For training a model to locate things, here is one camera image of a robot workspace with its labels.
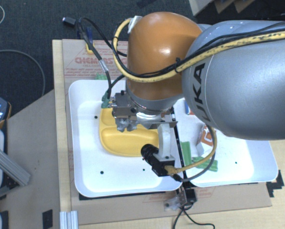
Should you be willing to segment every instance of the green connector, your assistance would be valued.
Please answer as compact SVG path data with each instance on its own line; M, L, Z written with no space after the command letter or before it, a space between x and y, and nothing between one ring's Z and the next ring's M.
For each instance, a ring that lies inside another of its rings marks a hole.
M108 92L106 91L102 97L102 102L104 102L107 99L107 96L108 96Z
M107 80L107 76L105 74L97 73L95 76L95 80Z
M202 160L203 157L192 157L192 162L193 163L196 163L200 160ZM203 164L199 165L199 166L196 166L196 168L199 168L199 169L205 169L207 167L207 165L210 163L210 160L207 160L206 162L204 162ZM213 172L217 172L218 171L218 161L217 160L214 160L213 164L210 166L209 168L210 171L213 171Z
M101 104L101 108L106 109L109 106L109 99L104 99L103 103Z

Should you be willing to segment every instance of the black wire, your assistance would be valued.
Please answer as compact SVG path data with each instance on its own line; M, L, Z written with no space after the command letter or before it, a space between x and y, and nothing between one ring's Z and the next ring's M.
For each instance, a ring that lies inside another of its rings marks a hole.
M281 25L285 25L285 21L282 21L282 22L279 22L279 23L275 23L275 24L272 24L270 26L267 26L267 27L264 27L264 28L261 28L259 30L255 30L255 31L251 31L249 33L259 33L259 32L263 32L265 30L268 30L268 29L271 29L271 28L274 28L274 27L277 27L277 26L281 26ZM235 36L242 36L242 35L247 35L247 32L242 32L242 33L235 33L235 34L227 34L227 35L222 35L222 36L218 36L216 38L214 38L213 40L207 42L206 44L204 44L202 47L199 48L202 49L204 47L207 47L209 46L210 44L212 44L213 42L219 40L219 39L222 39L222 38L230 38L230 37L235 37Z
M122 78L124 78L124 75L118 76L118 77L114 80L114 82L112 83L112 87L114 87L114 85L115 85L118 81L120 81Z
M175 218L175 220L174 220L174 222L173 222L172 229L175 229L176 223L177 223L177 221L178 221L178 219L179 219L179 217L181 216L182 213L183 213L183 211L182 211L182 209L181 209L180 212L179 212L179 214L176 216L176 218Z
M109 43L107 37L103 34L101 29L92 20L90 20L89 18L81 17L79 19L79 21L77 22L79 24L79 26L81 26L81 28L83 27L82 26L82 21L86 21L86 22L90 23L99 32L100 36L103 38L105 43L109 46L109 48L112 49L112 45ZM124 57L127 57L127 55L125 53L123 53L123 52L117 51L117 53L122 55L122 56L124 56Z
M117 83L118 81L120 81L122 78L124 78L124 75L118 76L118 77L113 81L113 83L111 83L111 85L108 86L108 90L106 91L106 92L107 92L107 99L110 99L110 96L111 96L111 94L112 94L112 88L113 88L114 85L116 85L116 83Z
M110 80L110 75L108 71L105 71L107 81L108 81L108 90L107 90L107 99L110 99L110 95L112 94L112 82Z
M213 225L212 223L198 223L198 222L196 222L195 220L193 220L193 219L190 217L190 215L186 212L186 210L191 209L192 206L193 206L193 203L191 203L191 204L189 205L189 207L185 207L185 206L180 207L180 212L179 212L179 214L176 216L176 218L175 218L175 220L174 220L174 222L173 222L172 229L175 229L176 223L177 223L178 219L180 218L180 216L181 216L181 214L182 214L183 212L185 213L185 215L186 215L194 224L199 225L199 226L212 226L213 229L215 229L215 225Z
M195 220L193 220L189 215L188 213L186 212L185 209L181 208L181 211L185 213L185 215L196 225L199 225L199 226L212 226L213 229L215 229L215 225L213 225L212 223L198 223L196 222Z
M80 32L81 37L84 39L84 41L86 42L88 49L91 50L94 55L97 57L98 60L101 60L102 57L99 54L99 52L97 51L97 49L95 49L95 47L92 45L92 43L89 41L89 38L87 36L87 33L84 31L83 26L80 22L77 22L77 28Z

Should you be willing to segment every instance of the yellow object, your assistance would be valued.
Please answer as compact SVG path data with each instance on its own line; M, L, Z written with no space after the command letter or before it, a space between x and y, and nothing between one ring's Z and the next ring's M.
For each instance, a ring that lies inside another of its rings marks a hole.
M88 54L94 54L92 50L89 49L88 44L86 43L86 51Z
M147 130L139 124L137 130L119 132L111 108L101 110L99 134L103 148L114 155L139 157L143 145L152 144L158 147L156 129Z

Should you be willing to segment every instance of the black cable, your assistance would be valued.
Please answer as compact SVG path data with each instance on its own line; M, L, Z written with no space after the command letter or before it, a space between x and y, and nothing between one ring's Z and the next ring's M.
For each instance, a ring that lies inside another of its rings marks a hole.
M272 24L270 26L267 26L267 27L264 27L264 28L261 28L259 30L255 30L255 31L251 31L249 33L253 34L253 33L259 33L259 32L263 32L265 30L268 30L268 29L271 29L271 28L274 28L274 27L277 27L277 26L281 26L281 25L285 25L285 21L282 21L282 22L278 22L278 23L275 23L275 24ZM219 39L222 39L222 38L230 38L230 37L235 37L235 36L242 36L242 35L246 35L248 32L242 32L242 33L235 33L235 34L227 34L227 35L222 35L222 36L218 36L216 38L214 38L213 40L207 42L206 44L204 44L202 47L199 48L199 50L201 50L202 48L204 47L207 47L209 45L211 45L213 42L219 40Z
M112 87L114 87L114 85L116 85L116 83L117 83L118 81L120 81L121 79L123 79L123 78L124 78L124 75L118 76L118 77L113 81Z
M43 96L45 94L46 78L45 78L45 74L44 74L40 64L32 56L26 54L25 52L21 52L18 50L12 50L12 49L0 50L0 53L2 53L2 52L13 52L13 53L18 53L18 54L24 55L24 56L28 57L29 59L31 59L37 65L37 67L39 68L39 70L41 71L41 74L42 74L42 96Z
M180 212L179 212L179 214L176 216L176 218L175 218L175 220L174 220L174 222L173 222L172 229L175 229L175 228L176 228L176 223L177 223L178 219L180 218L180 216L181 216L181 214L182 214L183 212L185 213L185 215L186 215L194 224L199 225L199 226L212 226L213 229L215 229L215 225L213 225L212 223L198 223L198 222L196 222L195 220L193 220L193 219L190 217L190 215L189 215L186 211L192 208L193 203L191 203L191 204L189 205L189 207L185 207L185 206L186 206L186 205L180 207Z
M118 81L120 81L122 78L124 78L124 75L118 76L118 77L113 81L113 83L111 83L111 85L108 86L108 89L107 89L107 91L106 91L106 93L107 93L107 99L110 99L110 96L111 96L111 94L112 94L112 88L113 88L114 85L116 85L116 83L117 83Z
M79 33L80 33L81 37L84 39L84 41L87 44L88 49L91 50L94 53L94 55L96 56L96 58L98 60L101 60L102 59L101 55L99 54L97 49L95 49L95 47L92 45L92 43L89 41L87 33L84 31L84 28L83 28L82 24L77 22L76 25L77 25L77 29L79 30Z
M107 90L107 99L110 99L110 95L112 94L112 82L110 80L110 75L108 73L108 71L105 71L107 80L108 80L108 90Z
M81 26L81 28L83 27L82 21L86 21L86 22L90 23L99 32L100 36L103 38L105 43L109 46L109 48L112 49L112 45L109 43L107 37L103 34L101 29L92 20L90 20L89 18L81 17L79 19L79 21L77 22ZM127 55L123 52L117 51L117 53L121 56L127 57Z
M180 212L179 212L179 214L176 216L176 218L175 218L175 220L174 220L174 222L173 222L172 229L175 229L176 223L177 223L179 217L181 216L182 212L183 212L183 211L182 211L182 209L181 209Z
M199 226L212 226L213 229L215 229L215 225L213 225L212 223L198 223L196 222L195 220L193 220L189 215L188 213L186 212L185 209L181 208L181 211L185 213L185 215L196 225L199 225Z

